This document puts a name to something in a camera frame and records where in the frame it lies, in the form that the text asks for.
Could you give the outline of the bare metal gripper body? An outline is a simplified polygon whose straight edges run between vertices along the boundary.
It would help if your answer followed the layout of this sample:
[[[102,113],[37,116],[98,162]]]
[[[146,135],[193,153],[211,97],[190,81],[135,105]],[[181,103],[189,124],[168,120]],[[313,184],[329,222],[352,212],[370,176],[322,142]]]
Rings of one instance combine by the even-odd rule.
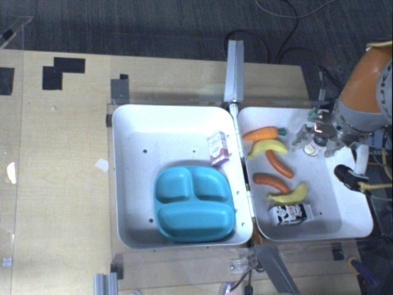
[[[338,112],[319,111],[312,121],[308,131],[333,143],[335,146],[351,148],[354,143],[363,142],[369,132],[362,132],[350,126]]]

